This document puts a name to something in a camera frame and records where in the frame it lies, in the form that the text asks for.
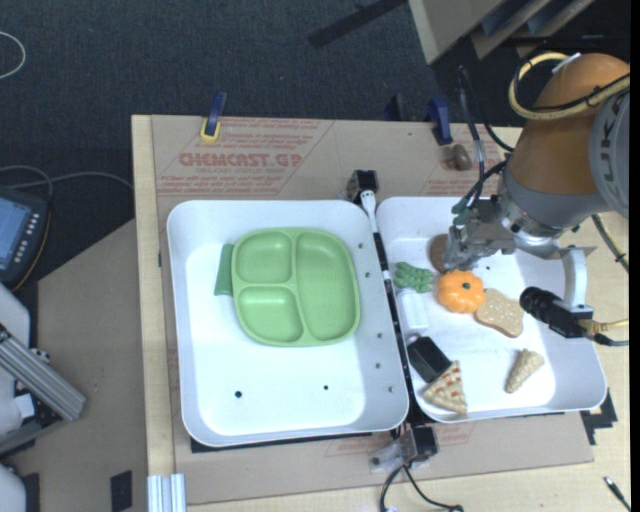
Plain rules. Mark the tan bread slice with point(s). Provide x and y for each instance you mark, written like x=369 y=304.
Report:
x=500 y=312

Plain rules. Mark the white bottle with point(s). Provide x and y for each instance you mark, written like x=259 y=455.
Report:
x=414 y=310

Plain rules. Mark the black box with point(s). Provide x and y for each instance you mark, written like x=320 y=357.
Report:
x=427 y=357

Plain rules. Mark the brown mushroom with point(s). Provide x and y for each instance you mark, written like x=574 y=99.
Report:
x=460 y=157

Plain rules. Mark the beige corn cob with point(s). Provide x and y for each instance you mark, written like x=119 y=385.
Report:
x=522 y=370

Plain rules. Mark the black cylinder on white bracket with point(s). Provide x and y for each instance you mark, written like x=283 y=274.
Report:
x=542 y=302

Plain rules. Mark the green divided plate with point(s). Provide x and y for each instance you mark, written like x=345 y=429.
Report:
x=300 y=285

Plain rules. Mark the brown cardboard board red print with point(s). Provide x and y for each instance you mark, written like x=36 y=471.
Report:
x=250 y=155

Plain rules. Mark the orange pumpkin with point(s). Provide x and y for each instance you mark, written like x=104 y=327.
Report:
x=460 y=292

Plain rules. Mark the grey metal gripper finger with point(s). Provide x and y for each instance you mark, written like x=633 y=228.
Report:
x=451 y=250
x=469 y=259

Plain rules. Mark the thin black and white rod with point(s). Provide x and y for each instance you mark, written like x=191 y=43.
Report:
x=384 y=260

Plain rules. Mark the green pea pods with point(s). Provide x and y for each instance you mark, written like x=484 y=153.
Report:
x=412 y=277

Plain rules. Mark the white plastic tray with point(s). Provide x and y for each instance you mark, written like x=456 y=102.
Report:
x=480 y=365
x=280 y=390

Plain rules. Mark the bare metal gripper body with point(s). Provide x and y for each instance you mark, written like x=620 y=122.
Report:
x=495 y=240

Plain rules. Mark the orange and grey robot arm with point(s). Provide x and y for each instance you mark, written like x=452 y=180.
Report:
x=560 y=150

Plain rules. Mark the brown biscuit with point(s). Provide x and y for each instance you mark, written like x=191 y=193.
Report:
x=436 y=252

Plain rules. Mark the pizza slice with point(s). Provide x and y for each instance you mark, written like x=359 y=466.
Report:
x=447 y=390

